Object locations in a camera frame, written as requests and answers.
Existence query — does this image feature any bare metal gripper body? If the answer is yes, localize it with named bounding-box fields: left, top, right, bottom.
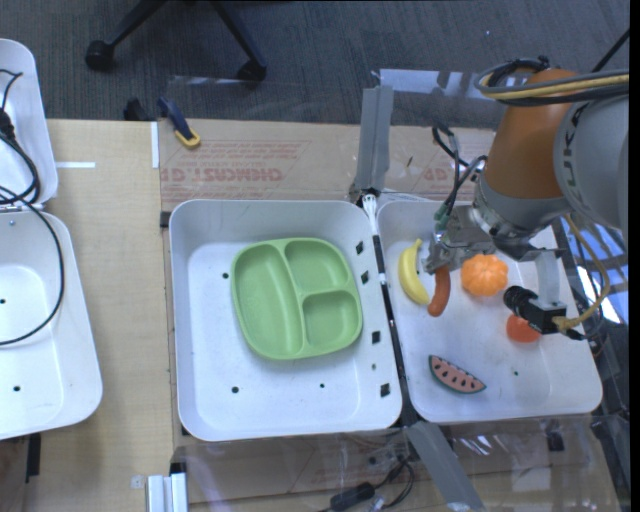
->
left=433, top=203, right=503, bottom=263

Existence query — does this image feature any orange sausage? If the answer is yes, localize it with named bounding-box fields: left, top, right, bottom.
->
left=426, top=264, right=453, bottom=318

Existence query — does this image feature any yellow banana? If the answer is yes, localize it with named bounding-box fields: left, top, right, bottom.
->
left=397, top=238, right=432, bottom=306

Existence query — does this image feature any orange tangerine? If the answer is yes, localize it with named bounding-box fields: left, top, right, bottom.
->
left=459, top=252, right=510, bottom=298

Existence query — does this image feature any orange round fruit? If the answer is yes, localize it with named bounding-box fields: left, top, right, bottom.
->
left=505, top=312, right=543, bottom=344

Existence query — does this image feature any white plastic tray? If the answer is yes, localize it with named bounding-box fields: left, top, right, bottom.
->
left=375, top=199, right=604, bottom=426
left=168, top=199, right=404, bottom=443
left=0, top=208, right=104, bottom=442
left=0, top=38, right=60, bottom=212

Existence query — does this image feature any red and green watermelon slice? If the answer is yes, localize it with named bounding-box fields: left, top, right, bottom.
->
left=427, top=354, right=488, bottom=396

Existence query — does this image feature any brown cardboard board red print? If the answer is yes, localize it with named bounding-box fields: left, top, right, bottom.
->
left=157, top=117, right=604, bottom=503

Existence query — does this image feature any green divided plate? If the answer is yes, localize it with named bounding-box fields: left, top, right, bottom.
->
left=230, top=236, right=365, bottom=362

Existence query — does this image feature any black office chair base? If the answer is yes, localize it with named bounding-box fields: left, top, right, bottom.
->
left=84, top=0, right=269, bottom=82

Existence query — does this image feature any black cylinder on white bracket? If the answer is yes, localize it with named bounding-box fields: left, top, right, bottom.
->
left=502, top=247, right=569, bottom=336

